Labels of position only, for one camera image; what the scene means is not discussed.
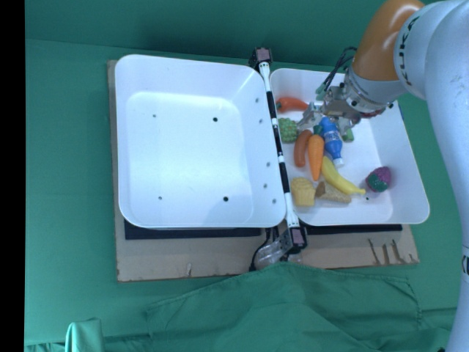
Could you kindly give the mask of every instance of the blue bottle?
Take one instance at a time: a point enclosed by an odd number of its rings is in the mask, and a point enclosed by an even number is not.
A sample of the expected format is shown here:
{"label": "blue bottle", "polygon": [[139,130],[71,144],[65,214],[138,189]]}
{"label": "blue bottle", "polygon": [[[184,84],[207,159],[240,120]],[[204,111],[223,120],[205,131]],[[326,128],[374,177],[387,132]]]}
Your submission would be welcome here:
{"label": "blue bottle", "polygon": [[341,156],[342,140],[340,138],[339,130],[336,124],[324,116],[320,125],[322,126],[322,137],[324,139],[324,148],[332,156],[332,162],[336,167],[344,164],[344,159]]}

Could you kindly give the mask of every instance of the banana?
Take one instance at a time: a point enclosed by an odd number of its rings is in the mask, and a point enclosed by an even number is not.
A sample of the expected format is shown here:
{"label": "banana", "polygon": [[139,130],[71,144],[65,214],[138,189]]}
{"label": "banana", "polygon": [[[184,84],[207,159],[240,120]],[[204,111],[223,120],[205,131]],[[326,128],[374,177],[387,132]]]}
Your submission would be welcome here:
{"label": "banana", "polygon": [[338,172],[334,163],[327,157],[322,157],[322,166],[321,166],[321,173],[324,176],[325,180],[330,183],[332,186],[340,190],[342,193],[345,194],[365,194],[365,189],[359,188],[352,184],[349,180],[342,177]]}

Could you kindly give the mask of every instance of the purple toy fruit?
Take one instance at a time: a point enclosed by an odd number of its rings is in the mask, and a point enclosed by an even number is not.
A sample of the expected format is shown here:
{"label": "purple toy fruit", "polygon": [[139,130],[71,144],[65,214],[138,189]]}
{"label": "purple toy fruit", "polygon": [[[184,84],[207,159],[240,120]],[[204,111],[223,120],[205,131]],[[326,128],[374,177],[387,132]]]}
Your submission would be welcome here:
{"label": "purple toy fruit", "polygon": [[371,171],[366,177],[367,186],[374,192],[380,193],[389,187],[391,170],[389,167],[379,167]]}

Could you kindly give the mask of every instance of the carrot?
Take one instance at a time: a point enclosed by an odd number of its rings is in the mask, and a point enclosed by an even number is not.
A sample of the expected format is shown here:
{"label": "carrot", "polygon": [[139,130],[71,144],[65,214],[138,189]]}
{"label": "carrot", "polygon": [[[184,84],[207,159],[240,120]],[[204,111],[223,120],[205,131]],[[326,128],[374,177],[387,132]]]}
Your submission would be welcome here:
{"label": "carrot", "polygon": [[286,112],[290,109],[304,111],[308,108],[308,104],[298,98],[283,97],[277,100],[276,107],[278,112]]}
{"label": "carrot", "polygon": [[297,167],[304,167],[306,164],[306,148],[308,146],[308,140],[313,135],[309,129],[302,131],[295,141],[295,147],[293,148],[293,159]]}
{"label": "carrot", "polygon": [[314,129],[314,134],[308,140],[309,169],[314,181],[318,181],[320,178],[322,157],[324,156],[324,139],[316,132],[317,130]]}

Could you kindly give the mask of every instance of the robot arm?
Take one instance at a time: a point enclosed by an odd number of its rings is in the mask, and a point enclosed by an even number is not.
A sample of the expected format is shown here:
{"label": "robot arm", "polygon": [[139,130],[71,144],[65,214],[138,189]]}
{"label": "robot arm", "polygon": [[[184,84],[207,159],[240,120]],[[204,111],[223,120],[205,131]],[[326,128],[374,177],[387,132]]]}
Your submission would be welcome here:
{"label": "robot arm", "polygon": [[406,92],[427,101],[462,224],[462,279],[446,352],[469,351],[469,0],[388,0],[323,113],[358,123]]}

